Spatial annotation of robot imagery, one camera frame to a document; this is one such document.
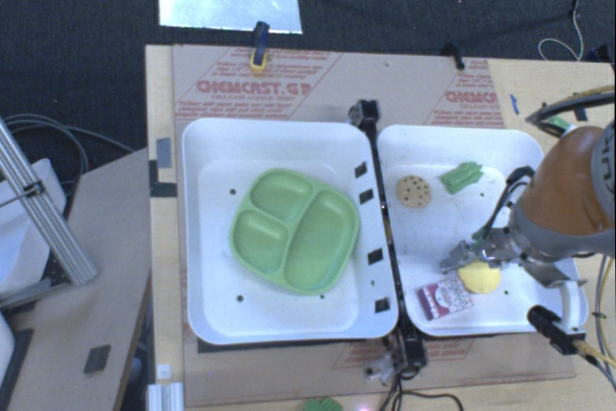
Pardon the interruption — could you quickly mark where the yellow round toy food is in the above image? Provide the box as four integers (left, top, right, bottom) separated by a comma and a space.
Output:
457, 260, 502, 295

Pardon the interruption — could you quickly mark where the black cylinder on white bracket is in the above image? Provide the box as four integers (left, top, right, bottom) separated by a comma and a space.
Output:
526, 278, 590, 356

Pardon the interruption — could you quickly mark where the green toy vegetable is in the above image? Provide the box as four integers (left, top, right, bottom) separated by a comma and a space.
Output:
439, 162, 484, 195

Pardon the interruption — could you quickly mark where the red and white packet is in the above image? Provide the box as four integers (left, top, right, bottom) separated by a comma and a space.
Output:
416, 277, 475, 321

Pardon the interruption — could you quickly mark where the green divided plate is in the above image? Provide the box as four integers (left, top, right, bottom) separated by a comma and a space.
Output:
229, 167, 362, 296

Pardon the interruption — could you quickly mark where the white plastic tray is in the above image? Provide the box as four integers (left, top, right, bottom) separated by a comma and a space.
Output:
181, 117, 401, 347
376, 124, 590, 338

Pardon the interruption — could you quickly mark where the tan chocolate chip biscuit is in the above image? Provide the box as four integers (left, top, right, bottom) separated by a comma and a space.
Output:
396, 174, 432, 209

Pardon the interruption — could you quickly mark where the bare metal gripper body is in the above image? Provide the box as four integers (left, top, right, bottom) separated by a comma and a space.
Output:
473, 227, 535, 269

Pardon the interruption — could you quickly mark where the brown cardboard board red print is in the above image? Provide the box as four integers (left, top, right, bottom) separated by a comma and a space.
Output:
171, 43, 578, 408

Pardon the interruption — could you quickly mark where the green ridged toy food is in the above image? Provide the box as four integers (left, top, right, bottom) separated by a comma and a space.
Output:
301, 397, 345, 411

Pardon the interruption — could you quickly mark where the thin black rod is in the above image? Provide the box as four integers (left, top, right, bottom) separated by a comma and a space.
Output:
365, 119, 411, 339

